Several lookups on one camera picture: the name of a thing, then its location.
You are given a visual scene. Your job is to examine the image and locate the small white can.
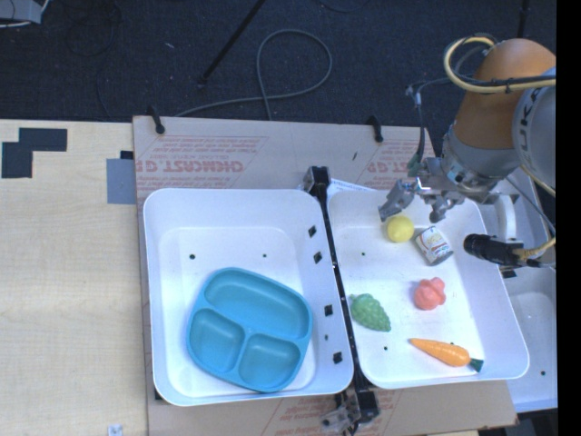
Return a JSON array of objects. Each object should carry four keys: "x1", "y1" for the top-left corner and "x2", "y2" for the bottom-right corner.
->
[{"x1": 414, "y1": 225, "x2": 455, "y2": 267}]

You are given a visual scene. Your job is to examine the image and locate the green grapes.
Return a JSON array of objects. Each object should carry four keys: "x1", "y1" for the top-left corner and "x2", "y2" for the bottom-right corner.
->
[{"x1": 349, "y1": 292, "x2": 392, "y2": 333}]

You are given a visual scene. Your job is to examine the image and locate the blue divided plate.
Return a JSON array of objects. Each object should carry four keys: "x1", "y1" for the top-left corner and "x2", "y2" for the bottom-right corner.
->
[{"x1": 185, "y1": 267, "x2": 314, "y2": 394}]

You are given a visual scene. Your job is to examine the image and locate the orange carrot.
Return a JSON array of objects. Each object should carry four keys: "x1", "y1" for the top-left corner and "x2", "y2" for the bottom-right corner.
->
[{"x1": 409, "y1": 337, "x2": 485, "y2": 373}]

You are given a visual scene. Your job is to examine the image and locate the thin black rod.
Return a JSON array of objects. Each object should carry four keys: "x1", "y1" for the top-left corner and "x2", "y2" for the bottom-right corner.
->
[{"x1": 317, "y1": 183, "x2": 372, "y2": 394}]

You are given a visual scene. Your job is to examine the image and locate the yellow lemon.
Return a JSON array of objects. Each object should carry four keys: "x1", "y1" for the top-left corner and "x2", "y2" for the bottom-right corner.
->
[{"x1": 386, "y1": 215, "x2": 416, "y2": 244}]

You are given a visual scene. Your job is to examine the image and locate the white plastic tray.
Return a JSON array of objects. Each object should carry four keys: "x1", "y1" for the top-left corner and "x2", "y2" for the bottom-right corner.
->
[
  {"x1": 143, "y1": 187, "x2": 355, "y2": 408},
  {"x1": 327, "y1": 190, "x2": 531, "y2": 391}
]

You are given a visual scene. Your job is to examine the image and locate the pink toy vegetable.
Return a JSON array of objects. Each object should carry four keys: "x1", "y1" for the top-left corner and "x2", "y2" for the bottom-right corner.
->
[{"x1": 412, "y1": 276, "x2": 448, "y2": 312}]

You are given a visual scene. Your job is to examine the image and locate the black cylinder on white bracket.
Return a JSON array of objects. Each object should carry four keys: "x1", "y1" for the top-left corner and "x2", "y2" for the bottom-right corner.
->
[{"x1": 462, "y1": 193, "x2": 526, "y2": 267}]

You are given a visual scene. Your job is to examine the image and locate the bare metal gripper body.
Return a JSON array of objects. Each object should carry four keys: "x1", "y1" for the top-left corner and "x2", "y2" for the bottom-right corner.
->
[{"x1": 416, "y1": 156, "x2": 499, "y2": 208}]

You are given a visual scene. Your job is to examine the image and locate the brown cardboard board red print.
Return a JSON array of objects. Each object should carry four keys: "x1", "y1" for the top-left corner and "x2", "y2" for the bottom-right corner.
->
[{"x1": 132, "y1": 115, "x2": 519, "y2": 436}]

